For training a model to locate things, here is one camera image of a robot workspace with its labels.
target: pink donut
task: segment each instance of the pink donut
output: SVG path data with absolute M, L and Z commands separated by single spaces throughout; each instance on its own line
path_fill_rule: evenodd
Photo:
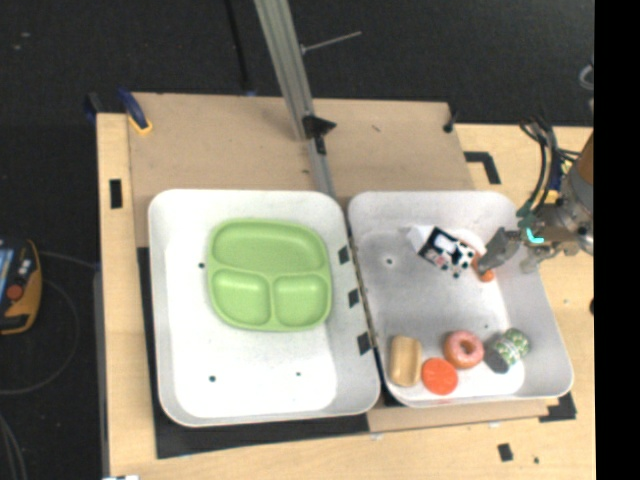
M 469 331 L 452 332 L 444 342 L 444 357 L 461 370 L 472 368 L 484 358 L 484 346 Z

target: green plate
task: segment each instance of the green plate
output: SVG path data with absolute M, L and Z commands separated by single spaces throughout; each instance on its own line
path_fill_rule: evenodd
M 291 222 L 233 219 L 211 233 L 209 295 L 228 324 L 262 331 L 300 331 L 331 311 L 331 268 L 322 238 Z

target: wooden table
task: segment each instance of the wooden table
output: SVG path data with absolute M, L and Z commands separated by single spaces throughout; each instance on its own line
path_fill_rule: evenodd
M 256 142 L 259 149 L 266 147 L 268 141 L 275 141 L 276 148 L 283 147 L 281 154 L 276 155 L 282 162 L 274 171 L 263 170 L 255 159 L 250 160 L 254 164 L 248 169 L 254 175 L 249 179 L 227 175 L 227 188 L 240 184 L 239 188 L 310 189 L 313 185 L 304 148 L 291 142 L 293 139 L 288 136 L 290 127 L 282 100 L 137 96 L 154 124 L 155 137 L 137 136 L 122 114 L 100 114 L 97 127 L 106 468 L 111 475 L 139 475 L 142 480 L 595 478 L 594 321 L 589 312 L 594 292 L 593 258 L 584 253 L 557 257 L 542 263 L 540 268 L 574 367 L 575 381 L 568 398 L 510 407 L 493 404 L 485 407 L 481 416 L 464 411 L 434 413 L 434 417 L 418 417 L 414 425 L 408 423 L 411 418 L 402 416 L 402 425 L 397 427 L 418 427 L 411 430 L 394 430 L 395 416 L 391 421 L 385 416 L 384 421 L 376 423 L 379 426 L 376 431 L 365 435 L 158 459 L 136 248 L 146 240 L 145 224 L 141 222 L 145 204 L 154 192 L 165 185 L 171 187 L 173 180 L 171 172 L 165 169 L 163 176 L 151 176 L 153 179 L 145 181 L 140 174 L 141 159 L 155 155 L 144 169 L 157 168 L 158 162 L 172 162 L 176 172 L 184 169 L 191 172 L 187 178 L 181 178 L 183 187 L 189 185 L 185 179 L 191 180 L 190 186 L 199 186 L 202 179 L 198 169 L 210 168 L 210 162 L 215 164 L 212 159 L 220 159 L 220 169 L 228 168 L 230 157 L 222 159 L 222 151 L 234 151 L 236 159 L 237 155 L 245 155 L 246 159 L 251 151 L 256 152 L 243 150 L 246 142 L 233 144 L 237 138 L 254 134 L 257 138 L 247 140 L 266 141 Z M 338 122 L 338 128 L 327 140 L 336 190 L 344 203 L 365 189 L 475 187 L 501 192 L 519 205 L 537 179 L 539 150 L 517 126 L 458 124 L 452 134 L 442 137 L 441 127 L 448 118 L 445 104 L 318 100 L 316 111 L 320 117 Z M 429 130 L 436 129 L 438 132 L 429 137 Z M 203 147 L 212 148 L 207 163 L 198 165 L 195 161 L 193 165 L 184 165 L 179 148 L 163 154 L 158 147 L 164 140 L 163 134 L 171 132 L 173 136 L 184 137 L 187 150 L 197 151 L 199 146 L 192 147 L 194 143 L 186 137 L 193 137 L 198 130 L 211 136 L 210 143 L 202 143 Z M 582 148 L 590 133 L 587 128 L 556 129 L 560 145 L 574 150 Z M 229 141 L 227 146 L 223 147 L 221 137 Z M 429 142 L 434 140 L 439 141 L 437 149 Z M 368 150 L 363 150 L 362 144 L 368 145 Z M 463 151 L 488 153 L 501 184 L 490 183 L 482 164 L 466 163 Z M 158 179 L 164 181 L 156 183 L 154 180 Z M 122 200 L 114 201 L 112 192 L 118 186 Z M 575 418 L 556 418 L 571 402 L 577 409 Z M 537 417 L 542 415 L 544 419 L 547 414 L 554 421 L 543 422 Z

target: yellow multimeter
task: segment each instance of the yellow multimeter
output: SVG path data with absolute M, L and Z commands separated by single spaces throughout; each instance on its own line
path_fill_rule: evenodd
M 42 271 L 31 240 L 0 236 L 0 334 L 28 330 L 42 297 Z

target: black floor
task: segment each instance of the black floor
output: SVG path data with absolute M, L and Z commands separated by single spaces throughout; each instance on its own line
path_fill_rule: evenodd
M 595 0 L 289 1 L 304 45 L 362 32 L 305 56 L 314 97 L 447 101 L 462 122 L 542 114 L 592 125 L 578 76 L 594 51 Z M 119 111 L 120 84 L 279 95 L 253 1 L 231 3 L 246 71 L 224 0 L 0 0 L 0 236 L 66 256 L 43 256 L 34 328 L 0 337 L 0 414 L 31 479 L 101 477 L 96 148 L 84 96 Z M 11 457 L 21 478 L 11 440 L 0 440 L 0 478 L 12 478 Z

